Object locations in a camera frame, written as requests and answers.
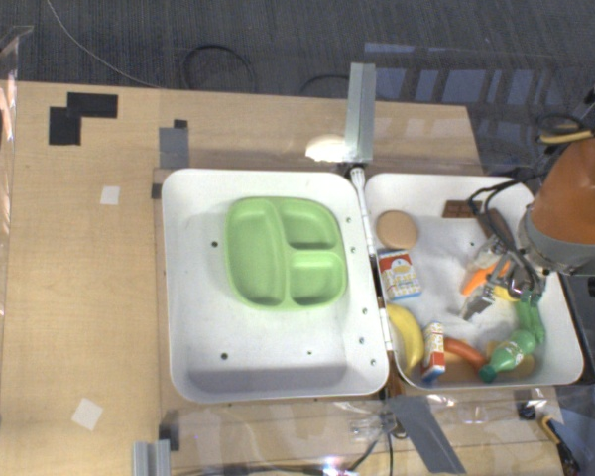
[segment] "toy banana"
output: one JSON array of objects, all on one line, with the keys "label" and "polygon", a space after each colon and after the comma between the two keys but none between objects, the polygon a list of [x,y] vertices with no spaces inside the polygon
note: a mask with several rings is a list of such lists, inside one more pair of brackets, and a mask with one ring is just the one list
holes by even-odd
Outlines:
[{"label": "toy banana", "polygon": [[404,348],[406,350],[406,370],[404,373],[409,375],[415,365],[423,358],[423,352],[425,350],[423,334],[420,331],[417,320],[406,308],[387,303],[386,310],[388,311],[390,322],[397,328],[397,331],[399,331],[404,339]]}]

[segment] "white paper square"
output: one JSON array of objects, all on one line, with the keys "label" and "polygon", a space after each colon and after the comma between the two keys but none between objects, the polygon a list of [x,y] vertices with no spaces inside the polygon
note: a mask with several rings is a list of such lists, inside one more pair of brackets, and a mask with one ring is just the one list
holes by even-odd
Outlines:
[{"label": "white paper square", "polygon": [[120,186],[105,186],[101,190],[101,204],[119,204]]},{"label": "white paper square", "polygon": [[99,417],[103,413],[103,407],[98,406],[89,399],[81,399],[79,406],[72,415],[72,420],[90,431],[95,430]]}]

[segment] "wooden table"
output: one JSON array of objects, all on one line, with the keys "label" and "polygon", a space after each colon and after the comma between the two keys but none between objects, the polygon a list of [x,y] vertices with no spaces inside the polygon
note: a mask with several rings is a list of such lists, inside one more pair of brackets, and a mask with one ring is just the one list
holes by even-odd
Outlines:
[{"label": "wooden table", "polygon": [[[69,91],[118,94],[118,117],[83,118],[81,146],[49,146],[49,108],[66,106]],[[345,101],[21,82],[17,111],[0,476],[127,475],[133,443],[156,440],[167,412],[151,198],[159,129],[188,122],[193,167],[328,171],[304,149],[316,136],[343,135]],[[378,103],[377,171],[480,174],[465,109]],[[105,186],[120,187],[118,204],[100,202]],[[93,431],[71,420],[82,399],[103,408]],[[455,398],[472,411],[480,399]],[[538,427],[518,421],[506,396],[486,400],[497,415],[484,427],[442,413],[469,473],[558,474]],[[339,404],[180,404],[181,429],[196,443],[173,463],[245,461],[257,451],[274,461],[320,450],[353,459],[365,444],[349,421],[361,414]],[[395,448],[396,474],[424,474],[409,441]],[[376,451],[362,474],[388,474],[385,445]]]}]

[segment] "white tray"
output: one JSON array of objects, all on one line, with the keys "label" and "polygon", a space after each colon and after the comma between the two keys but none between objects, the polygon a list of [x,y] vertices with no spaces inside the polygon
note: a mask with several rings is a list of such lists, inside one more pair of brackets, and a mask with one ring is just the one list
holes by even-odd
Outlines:
[{"label": "white tray", "polygon": [[[244,197],[301,197],[333,213],[348,287],[333,305],[275,311],[242,303],[224,260],[224,223]],[[367,395],[388,359],[357,195],[321,173],[181,170],[163,186],[173,382],[202,403]]]},{"label": "white tray", "polygon": [[[376,234],[374,228],[379,215],[392,209],[409,214],[418,227],[418,242],[410,255],[423,292],[420,297],[396,303],[407,307],[421,326],[438,320],[447,335],[467,339],[483,352],[488,341],[505,340],[517,327],[514,309],[508,302],[499,300],[469,322],[456,315],[464,302],[459,291],[465,265],[485,241],[485,236],[475,219],[445,219],[442,212],[446,200],[464,200],[477,189],[504,179],[382,174],[372,177],[366,185],[373,234]],[[515,231],[525,207],[532,200],[529,190],[518,184],[498,194],[492,205]],[[557,275],[548,277],[539,309],[546,340],[536,350],[535,370],[528,377],[510,380],[500,374],[491,385],[472,380],[429,386],[422,382],[416,369],[408,377],[409,382],[420,388],[446,390],[561,385],[576,381],[583,369],[582,352]],[[398,364],[400,369],[406,367],[399,358]]]}]

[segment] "green plate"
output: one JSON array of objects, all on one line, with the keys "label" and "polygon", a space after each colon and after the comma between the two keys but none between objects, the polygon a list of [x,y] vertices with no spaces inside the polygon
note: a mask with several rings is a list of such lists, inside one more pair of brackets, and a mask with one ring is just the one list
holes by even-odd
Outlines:
[{"label": "green plate", "polygon": [[295,197],[249,197],[227,213],[225,259],[232,290],[257,307],[325,306],[346,291],[335,217]]}]

